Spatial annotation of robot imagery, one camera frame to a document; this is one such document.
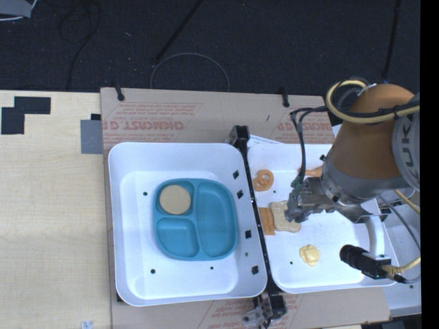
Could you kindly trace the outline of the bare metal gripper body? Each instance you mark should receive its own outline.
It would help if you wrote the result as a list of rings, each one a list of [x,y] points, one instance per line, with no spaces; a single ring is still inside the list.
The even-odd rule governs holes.
[[[328,197],[321,187],[320,178],[305,178],[300,194],[298,205],[301,217],[308,217],[311,214],[335,212],[335,202]]]

